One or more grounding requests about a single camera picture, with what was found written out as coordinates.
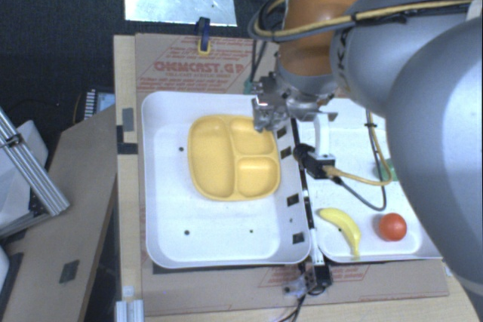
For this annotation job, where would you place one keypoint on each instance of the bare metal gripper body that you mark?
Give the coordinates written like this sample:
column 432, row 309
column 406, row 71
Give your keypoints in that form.
column 273, row 107

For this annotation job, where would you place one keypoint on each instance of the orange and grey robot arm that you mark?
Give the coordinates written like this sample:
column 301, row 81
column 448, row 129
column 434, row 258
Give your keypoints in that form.
column 415, row 94

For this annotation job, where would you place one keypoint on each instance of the yellow divided plate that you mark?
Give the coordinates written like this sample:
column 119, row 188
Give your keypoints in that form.
column 211, row 158

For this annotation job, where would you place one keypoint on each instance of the thin black and white rod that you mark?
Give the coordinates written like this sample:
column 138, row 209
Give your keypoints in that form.
column 306, row 196

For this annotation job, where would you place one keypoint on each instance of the white plastic tray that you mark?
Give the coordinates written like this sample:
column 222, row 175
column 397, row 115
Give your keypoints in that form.
column 215, row 233
column 347, row 196

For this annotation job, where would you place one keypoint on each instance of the green flat object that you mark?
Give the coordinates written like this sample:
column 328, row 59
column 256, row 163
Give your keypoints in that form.
column 388, row 171

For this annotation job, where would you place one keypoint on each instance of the yellow banana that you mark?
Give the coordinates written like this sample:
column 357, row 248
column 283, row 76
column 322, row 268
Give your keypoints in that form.
column 347, row 228

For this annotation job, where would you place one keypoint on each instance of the red ball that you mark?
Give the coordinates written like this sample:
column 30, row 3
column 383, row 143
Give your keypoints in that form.
column 393, row 227

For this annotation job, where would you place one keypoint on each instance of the brown cardboard board red print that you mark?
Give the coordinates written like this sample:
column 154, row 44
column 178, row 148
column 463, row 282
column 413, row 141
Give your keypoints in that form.
column 211, row 290

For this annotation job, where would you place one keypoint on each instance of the black cylinder on white bracket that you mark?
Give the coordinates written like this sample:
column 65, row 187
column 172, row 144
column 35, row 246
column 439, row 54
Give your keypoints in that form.
column 319, row 164

